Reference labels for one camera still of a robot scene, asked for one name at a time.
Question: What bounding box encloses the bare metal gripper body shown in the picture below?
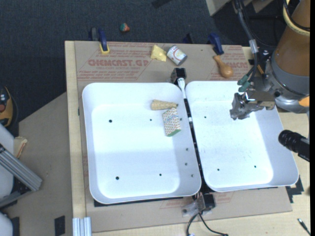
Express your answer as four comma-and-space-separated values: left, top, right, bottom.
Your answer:
245, 56, 282, 111

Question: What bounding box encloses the white plastic tray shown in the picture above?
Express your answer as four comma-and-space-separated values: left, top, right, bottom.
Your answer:
81, 82, 202, 205
184, 80, 300, 193

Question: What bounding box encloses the brown chicken drumstick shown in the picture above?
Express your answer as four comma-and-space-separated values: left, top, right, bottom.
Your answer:
213, 55, 234, 79

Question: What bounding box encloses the thin black and white rod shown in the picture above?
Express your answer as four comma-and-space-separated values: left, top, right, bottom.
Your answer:
177, 78, 205, 194

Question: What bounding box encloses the patterned white and green carton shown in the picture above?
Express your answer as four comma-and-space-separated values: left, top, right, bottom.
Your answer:
161, 107, 183, 138

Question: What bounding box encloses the beige waffle cone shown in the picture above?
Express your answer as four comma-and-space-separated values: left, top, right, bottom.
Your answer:
150, 99, 179, 112

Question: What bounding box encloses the white small can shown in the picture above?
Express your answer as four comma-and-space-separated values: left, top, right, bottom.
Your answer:
166, 45, 188, 67

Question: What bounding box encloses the yellow cheese wedge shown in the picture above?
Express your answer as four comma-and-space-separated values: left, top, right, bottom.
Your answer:
150, 44, 167, 63

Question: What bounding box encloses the brown cardboard board red print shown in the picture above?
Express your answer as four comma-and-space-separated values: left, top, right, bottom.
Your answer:
73, 41, 293, 233

